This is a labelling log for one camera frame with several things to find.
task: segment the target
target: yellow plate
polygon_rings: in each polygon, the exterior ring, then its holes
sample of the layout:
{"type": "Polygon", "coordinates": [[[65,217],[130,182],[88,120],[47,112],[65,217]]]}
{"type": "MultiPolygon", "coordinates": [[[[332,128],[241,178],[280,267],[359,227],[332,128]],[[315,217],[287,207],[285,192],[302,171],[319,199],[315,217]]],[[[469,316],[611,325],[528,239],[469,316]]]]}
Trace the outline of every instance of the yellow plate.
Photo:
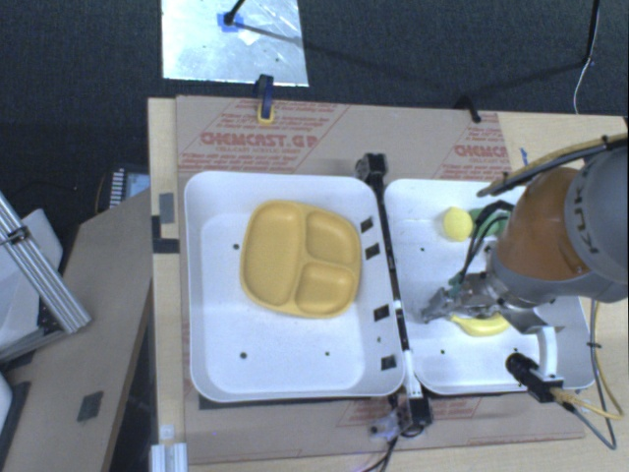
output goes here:
{"type": "Polygon", "coordinates": [[[352,304],[360,276],[361,240],[342,216],[289,201],[263,203],[252,214],[240,281],[254,302],[291,315],[330,318],[352,304]]]}

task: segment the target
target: metal sheet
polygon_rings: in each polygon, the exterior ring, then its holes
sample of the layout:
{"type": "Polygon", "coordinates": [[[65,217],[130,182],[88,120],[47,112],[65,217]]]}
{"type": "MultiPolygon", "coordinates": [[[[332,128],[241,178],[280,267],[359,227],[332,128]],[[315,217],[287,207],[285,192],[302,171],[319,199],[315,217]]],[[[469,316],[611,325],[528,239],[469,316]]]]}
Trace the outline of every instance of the metal sheet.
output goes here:
{"type": "Polygon", "coordinates": [[[297,0],[247,0],[234,27],[222,15],[238,0],[162,0],[165,79],[307,87],[297,0]]]}

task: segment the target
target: yellow cable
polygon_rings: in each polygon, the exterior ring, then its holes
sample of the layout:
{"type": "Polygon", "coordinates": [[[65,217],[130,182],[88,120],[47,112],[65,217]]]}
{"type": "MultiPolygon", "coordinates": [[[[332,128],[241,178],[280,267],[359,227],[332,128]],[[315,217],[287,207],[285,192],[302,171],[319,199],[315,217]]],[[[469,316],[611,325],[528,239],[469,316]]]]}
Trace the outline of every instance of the yellow cable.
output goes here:
{"type": "MultiPolygon", "coordinates": [[[[598,306],[597,301],[592,301],[592,306],[597,307],[595,310],[595,327],[596,327],[596,323],[598,322],[600,306],[598,306]]],[[[602,383],[602,387],[604,388],[605,393],[607,393],[609,400],[611,401],[613,406],[616,408],[616,411],[618,412],[618,414],[613,414],[607,411],[603,411],[599,407],[596,407],[592,404],[589,404],[585,400],[580,399],[578,396],[573,395],[572,393],[568,393],[563,388],[559,388],[559,387],[551,388],[550,393],[552,393],[552,395],[554,396],[557,402],[568,402],[573,405],[578,405],[581,407],[585,407],[586,409],[590,409],[592,412],[595,412],[604,418],[609,418],[610,420],[616,420],[616,421],[621,420],[623,416],[625,415],[625,413],[623,412],[622,407],[620,407],[620,404],[616,400],[616,397],[613,396],[611,389],[609,389],[609,385],[607,384],[607,379],[605,377],[605,374],[602,371],[602,366],[600,365],[600,362],[599,362],[599,351],[595,350],[594,354],[596,357],[597,365],[599,366],[600,382],[602,383]]]]}

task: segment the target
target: wooden edge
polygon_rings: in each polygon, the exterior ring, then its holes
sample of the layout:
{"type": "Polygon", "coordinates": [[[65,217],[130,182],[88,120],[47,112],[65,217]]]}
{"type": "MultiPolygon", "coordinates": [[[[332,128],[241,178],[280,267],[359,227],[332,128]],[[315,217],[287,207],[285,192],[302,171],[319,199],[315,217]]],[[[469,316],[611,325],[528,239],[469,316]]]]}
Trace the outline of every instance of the wooden edge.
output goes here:
{"type": "MultiPolygon", "coordinates": [[[[177,140],[174,99],[148,101],[150,207],[160,215],[161,194],[174,196],[174,222],[160,223],[162,238],[178,239],[177,140]]],[[[182,319],[179,254],[153,254],[155,370],[157,373],[157,431],[159,443],[185,440],[182,361],[182,319]]]]}

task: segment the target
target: cardboard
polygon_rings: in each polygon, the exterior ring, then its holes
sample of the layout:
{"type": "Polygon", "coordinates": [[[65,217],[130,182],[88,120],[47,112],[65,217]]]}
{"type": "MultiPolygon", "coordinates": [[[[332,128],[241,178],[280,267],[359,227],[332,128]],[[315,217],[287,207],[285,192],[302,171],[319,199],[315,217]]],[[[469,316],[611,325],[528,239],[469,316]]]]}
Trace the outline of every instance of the cardboard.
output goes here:
{"type": "MultiPolygon", "coordinates": [[[[418,110],[293,101],[275,102],[275,123],[256,121],[249,99],[181,96],[176,101],[179,218],[184,187],[204,170],[351,176],[366,152],[387,156],[397,178],[490,181],[524,164],[507,151],[498,114],[475,124],[464,111],[418,110]]],[[[185,221],[179,223],[185,240],[185,221]]],[[[187,268],[181,243],[185,422],[191,464],[260,460],[386,448],[369,436],[391,410],[386,398],[217,404],[190,380],[187,268]]],[[[573,439],[578,421],[526,394],[455,397],[433,402],[434,424],[400,448],[573,439]]]]}

